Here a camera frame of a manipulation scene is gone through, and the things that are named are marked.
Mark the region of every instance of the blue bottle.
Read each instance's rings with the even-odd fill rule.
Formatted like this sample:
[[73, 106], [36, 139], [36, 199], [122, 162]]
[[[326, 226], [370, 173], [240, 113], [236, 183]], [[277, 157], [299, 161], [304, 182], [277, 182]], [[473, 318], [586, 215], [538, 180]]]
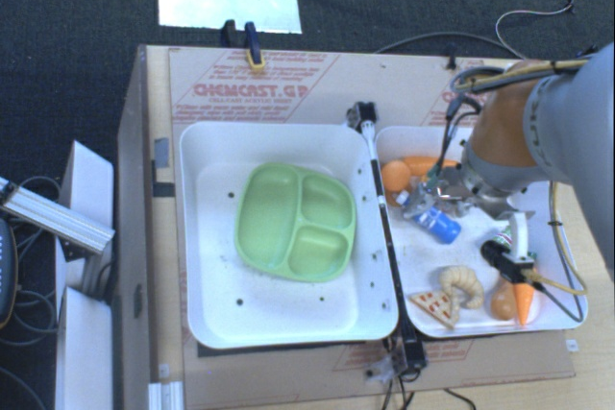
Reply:
[[423, 213], [414, 215], [412, 219], [416, 224], [431, 232], [442, 243], [447, 245], [453, 243], [461, 232], [461, 226], [458, 222], [450, 219], [444, 212], [434, 206]]

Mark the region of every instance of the carrot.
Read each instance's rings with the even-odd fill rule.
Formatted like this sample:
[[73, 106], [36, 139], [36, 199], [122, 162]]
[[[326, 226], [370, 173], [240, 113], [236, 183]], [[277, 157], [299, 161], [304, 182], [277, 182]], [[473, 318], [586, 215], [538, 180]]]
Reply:
[[[437, 157], [427, 157], [427, 156], [407, 156], [404, 157], [403, 161], [406, 163], [406, 166], [410, 168], [412, 172], [412, 176], [424, 176], [427, 172], [433, 167], [435, 162], [438, 160]], [[447, 166], [455, 166], [456, 161], [450, 159], [444, 159], [443, 167]]]
[[519, 323], [525, 326], [528, 322], [529, 308], [534, 298], [534, 288], [528, 283], [515, 283], [512, 285], [517, 303], [517, 318]]

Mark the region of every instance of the pizza slice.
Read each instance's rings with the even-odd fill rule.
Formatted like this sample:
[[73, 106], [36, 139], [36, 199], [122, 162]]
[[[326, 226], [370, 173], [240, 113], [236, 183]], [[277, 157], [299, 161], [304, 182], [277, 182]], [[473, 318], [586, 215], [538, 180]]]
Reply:
[[446, 328], [455, 328], [455, 323], [459, 319], [458, 303], [451, 300], [443, 291], [421, 292], [409, 296], [409, 299]]

